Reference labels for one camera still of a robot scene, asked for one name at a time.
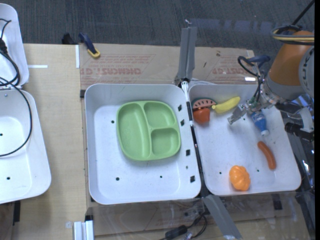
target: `green plate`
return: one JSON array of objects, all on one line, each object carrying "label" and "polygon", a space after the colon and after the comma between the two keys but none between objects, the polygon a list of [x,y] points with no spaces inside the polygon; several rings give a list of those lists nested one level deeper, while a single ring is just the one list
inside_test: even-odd
[{"label": "green plate", "polygon": [[123,104],[116,114],[116,130],[122,152],[137,161],[174,156],[181,146],[176,115],[160,101]]}]

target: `carrot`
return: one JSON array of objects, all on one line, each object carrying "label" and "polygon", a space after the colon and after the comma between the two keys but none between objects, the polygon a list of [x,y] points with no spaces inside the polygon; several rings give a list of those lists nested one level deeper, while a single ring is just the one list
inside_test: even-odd
[{"label": "carrot", "polygon": [[264,156],[268,162],[269,169],[276,169],[276,159],[270,148],[263,141],[259,141],[257,145],[258,148],[264,153]]}]

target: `white plastic container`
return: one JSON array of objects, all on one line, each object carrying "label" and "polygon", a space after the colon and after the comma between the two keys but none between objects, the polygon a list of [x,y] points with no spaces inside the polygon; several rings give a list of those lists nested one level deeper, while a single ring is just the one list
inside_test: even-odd
[{"label": "white plastic container", "polygon": [[[18,14],[10,5],[0,3],[0,18],[11,20],[2,38],[8,53],[19,68],[19,89],[29,79]],[[0,35],[5,21],[0,20]],[[0,77],[11,80],[16,72],[0,55]],[[0,157],[0,204],[43,194],[51,184],[51,172],[34,98],[22,90],[32,114],[32,132],[28,142],[18,151]],[[30,131],[30,112],[23,96],[11,86],[0,87],[0,155],[17,149]]]},{"label": "white plastic container", "polygon": [[[257,86],[197,84],[189,89],[190,101],[211,98],[224,102],[234,96],[241,103],[248,100]],[[100,204],[192,199],[201,189],[194,141],[182,89],[170,84],[94,84],[85,93],[89,191]],[[167,103],[180,124],[181,149],[178,154],[156,161],[132,161],[123,153],[116,132],[118,108],[132,101]],[[195,123],[205,185],[214,195],[231,196],[266,192],[292,191],[301,176],[284,130],[281,113],[276,108],[265,114],[270,135],[261,136],[250,118],[229,124],[232,110],[216,114],[211,109],[210,121]],[[277,167],[270,170],[258,141],[273,151]],[[233,165],[245,166],[251,177],[248,191],[238,191],[229,181]]]}]

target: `toy banana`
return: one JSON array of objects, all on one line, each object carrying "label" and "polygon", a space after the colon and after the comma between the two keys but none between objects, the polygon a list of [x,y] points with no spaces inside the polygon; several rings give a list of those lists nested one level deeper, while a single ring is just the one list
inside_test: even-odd
[{"label": "toy banana", "polygon": [[233,109],[235,106],[238,105],[240,101],[240,97],[232,97],[231,99],[228,99],[227,101],[217,104],[217,105],[212,105],[211,108],[215,110],[218,114],[222,114],[224,112],[227,112],[231,109]]}]

